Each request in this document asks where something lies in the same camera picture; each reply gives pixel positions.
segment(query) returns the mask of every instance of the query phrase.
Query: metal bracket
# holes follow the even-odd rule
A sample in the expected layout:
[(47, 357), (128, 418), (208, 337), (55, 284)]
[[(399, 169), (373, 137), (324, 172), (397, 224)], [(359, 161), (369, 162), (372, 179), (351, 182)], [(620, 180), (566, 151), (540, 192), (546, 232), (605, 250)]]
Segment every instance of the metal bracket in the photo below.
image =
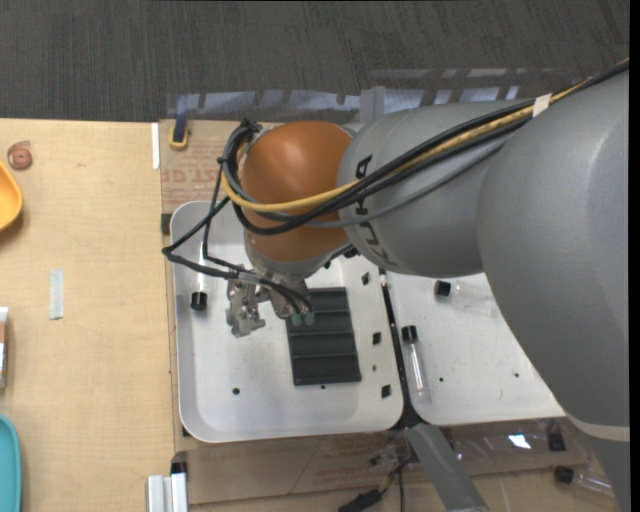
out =
[(360, 93), (360, 122), (369, 123), (384, 115), (385, 88), (376, 86)]
[(407, 439), (447, 512), (489, 510), (438, 427), (420, 423), (407, 430)]
[(147, 512), (189, 512), (186, 473), (147, 478)]
[(231, 326), (234, 336), (247, 336), (252, 331), (265, 326), (258, 311), (259, 297), (256, 295), (256, 285), (242, 283), (230, 279), (227, 285), (229, 309), (227, 309), (227, 324)]

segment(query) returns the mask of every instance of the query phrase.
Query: white tray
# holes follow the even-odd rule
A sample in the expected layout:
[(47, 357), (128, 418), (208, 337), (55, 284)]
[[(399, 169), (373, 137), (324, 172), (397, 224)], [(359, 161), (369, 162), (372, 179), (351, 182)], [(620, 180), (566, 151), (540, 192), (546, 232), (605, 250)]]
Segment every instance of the white tray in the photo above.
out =
[[(410, 390), (422, 419), (451, 426), (565, 415), (501, 315), (436, 300), (435, 279), (387, 278), (399, 328), (415, 325), (422, 345), (427, 393)], [(460, 281), (487, 282), (484, 274)], [(413, 371), (408, 364), (405, 369)]]
[[(208, 208), (203, 201), (178, 208), (172, 240)], [(209, 253), (249, 267), (242, 236), (231, 207), (223, 209), (212, 223)], [(177, 253), (198, 261), (201, 240), (196, 234)], [(361, 276), (366, 272), (371, 279), (365, 286)], [(346, 287), (362, 374), (358, 383), (294, 386), (285, 323), (269, 303), (260, 304), (266, 327), (235, 338), (225, 318), (226, 281), (207, 279), (209, 307), (202, 314), (190, 308), (197, 274), (174, 265), (173, 275), (180, 416), (195, 438), (220, 443), (375, 432), (400, 418), (403, 400), (378, 273), (364, 258), (335, 260), (307, 281), (310, 288)], [(376, 345), (375, 332), (381, 333)], [(391, 395), (383, 398), (386, 385)]]

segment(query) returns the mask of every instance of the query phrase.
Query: gray robot arm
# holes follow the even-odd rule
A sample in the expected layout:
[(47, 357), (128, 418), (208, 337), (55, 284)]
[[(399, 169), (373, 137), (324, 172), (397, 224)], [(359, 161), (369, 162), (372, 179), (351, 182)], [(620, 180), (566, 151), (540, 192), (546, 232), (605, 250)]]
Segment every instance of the gray robot arm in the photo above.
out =
[[(628, 98), (627, 71), (513, 135), (341, 211), (344, 220), (362, 220), (345, 227), (349, 240), (390, 271), (486, 273), (515, 337), (587, 434), (623, 511), (630, 510)], [(491, 105), (443, 107), (365, 126), (338, 184)], [(372, 217), (412, 194), (419, 197)]]

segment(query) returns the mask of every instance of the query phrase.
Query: wooden table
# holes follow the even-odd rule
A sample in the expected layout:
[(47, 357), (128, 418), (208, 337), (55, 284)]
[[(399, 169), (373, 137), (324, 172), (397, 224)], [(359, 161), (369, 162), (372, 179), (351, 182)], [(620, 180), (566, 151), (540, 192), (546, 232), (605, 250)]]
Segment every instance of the wooden table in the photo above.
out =
[[(13, 171), (23, 213), (0, 233), (0, 305), (10, 308), (0, 412), (20, 438), (22, 510), (144, 511), (147, 476), (167, 474), (175, 453), (151, 127), (0, 120), (0, 152), (24, 139), (34, 163)], [(64, 315), (50, 320), (54, 269), (64, 272)], [(492, 511), (615, 510), (557, 489), (548, 470), (474, 481)], [(398, 510), (397, 488), (389, 494), (372, 512)], [(341, 491), (192, 508), (327, 511), (354, 496)], [(430, 484), (411, 484), (407, 510), (442, 505)]]

